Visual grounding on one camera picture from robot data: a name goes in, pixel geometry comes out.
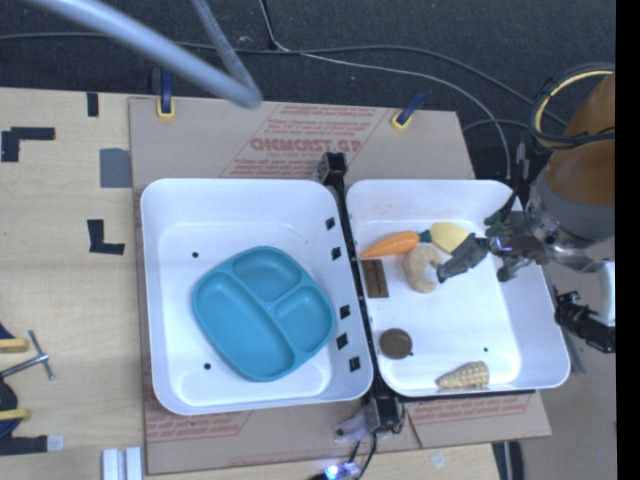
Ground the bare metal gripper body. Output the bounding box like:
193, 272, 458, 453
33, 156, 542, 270
487, 206, 615, 275

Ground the pale yellow lemon wedge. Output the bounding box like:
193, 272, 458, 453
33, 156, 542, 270
429, 221, 474, 255

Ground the beige croissant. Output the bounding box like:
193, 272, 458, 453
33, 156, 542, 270
401, 244, 444, 295

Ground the white plastic tray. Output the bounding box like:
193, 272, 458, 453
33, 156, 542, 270
344, 178, 572, 399
139, 177, 376, 416

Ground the orange carrot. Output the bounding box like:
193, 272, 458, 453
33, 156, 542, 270
359, 229, 433, 260

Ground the brown chocolate bar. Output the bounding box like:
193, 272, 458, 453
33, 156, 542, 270
360, 258, 391, 300

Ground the brown round biscuit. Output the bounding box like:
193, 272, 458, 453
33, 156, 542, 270
378, 327, 416, 361

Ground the beige waffle cone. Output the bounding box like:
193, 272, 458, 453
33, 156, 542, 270
435, 360, 491, 391

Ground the blue divided plate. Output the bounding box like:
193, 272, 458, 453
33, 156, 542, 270
191, 245, 336, 384

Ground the brown cardboard board red print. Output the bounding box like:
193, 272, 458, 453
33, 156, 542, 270
126, 96, 553, 476

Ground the black cylinder on white bracket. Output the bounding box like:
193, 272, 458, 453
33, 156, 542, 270
553, 260, 617, 355

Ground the black block with thin wires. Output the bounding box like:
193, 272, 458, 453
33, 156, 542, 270
370, 395, 406, 433
318, 151, 350, 187

